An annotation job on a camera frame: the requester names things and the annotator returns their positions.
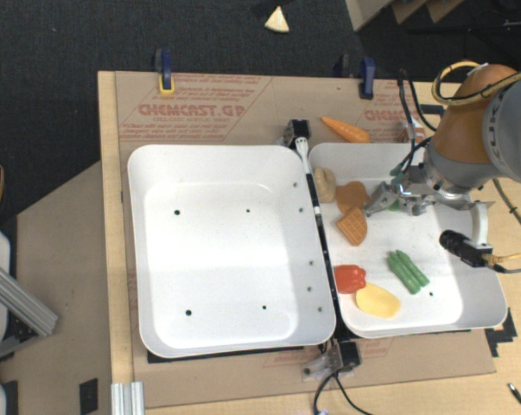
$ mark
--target toy red pepper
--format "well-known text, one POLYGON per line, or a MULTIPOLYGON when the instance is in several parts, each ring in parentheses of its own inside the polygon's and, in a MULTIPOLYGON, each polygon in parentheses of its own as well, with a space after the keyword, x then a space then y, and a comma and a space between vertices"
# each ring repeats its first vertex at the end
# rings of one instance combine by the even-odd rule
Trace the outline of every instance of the toy red pepper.
POLYGON ((353 294, 365 288, 365 271, 357 265, 339 265, 334 269, 337 291, 353 294))

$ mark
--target brown toy food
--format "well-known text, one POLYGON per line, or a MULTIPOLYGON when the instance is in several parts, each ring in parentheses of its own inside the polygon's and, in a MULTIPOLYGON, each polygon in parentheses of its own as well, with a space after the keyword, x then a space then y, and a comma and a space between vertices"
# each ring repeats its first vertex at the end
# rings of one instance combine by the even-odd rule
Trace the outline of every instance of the brown toy food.
POLYGON ((367 235, 367 221, 363 210, 359 207, 353 207, 343 218, 337 221, 337 227, 354 246, 359 246, 367 235))
POLYGON ((349 182, 345 186, 337 186, 335 189, 335 200, 342 214, 346 214, 352 208, 364 210, 365 204, 370 199, 363 182, 349 182))
POLYGON ((314 184, 320 203, 330 203, 335 200, 337 182, 335 175, 327 168, 314 169, 314 184))

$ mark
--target toy yellow lemon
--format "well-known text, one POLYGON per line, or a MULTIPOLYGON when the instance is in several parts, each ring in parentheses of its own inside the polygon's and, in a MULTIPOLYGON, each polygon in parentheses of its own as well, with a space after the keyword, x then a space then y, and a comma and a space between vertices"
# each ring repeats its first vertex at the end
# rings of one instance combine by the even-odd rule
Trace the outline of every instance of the toy yellow lemon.
POLYGON ((366 314, 379 318, 392 318, 400 310, 398 298, 371 283, 366 283, 364 288, 356 292, 356 304, 366 314))

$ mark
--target toy carrot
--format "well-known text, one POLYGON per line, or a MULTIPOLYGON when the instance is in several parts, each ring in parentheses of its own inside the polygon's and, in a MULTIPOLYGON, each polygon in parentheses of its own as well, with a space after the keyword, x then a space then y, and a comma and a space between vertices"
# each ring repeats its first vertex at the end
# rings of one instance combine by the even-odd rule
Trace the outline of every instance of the toy carrot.
POLYGON ((350 143, 370 143, 370 134, 358 126, 334 118, 321 117, 321 121, 350 143))

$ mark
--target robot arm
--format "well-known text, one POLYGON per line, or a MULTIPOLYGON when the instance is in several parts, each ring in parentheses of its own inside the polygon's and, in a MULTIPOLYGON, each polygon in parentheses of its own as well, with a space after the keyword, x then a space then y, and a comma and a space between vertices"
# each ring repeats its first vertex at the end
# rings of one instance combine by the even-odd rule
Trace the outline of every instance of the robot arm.
POLYGON ((437 202, 469 209, 469 192, 487 181, 507 176, 521 182, 521 73, 502 65, 459 65, 474 69, 454 97, 439 94, 444 71, 435 80, 433 94, 448 109, 423 162, 381 183, 365 207, 368 216, 396 200, 412 215, 437 202))

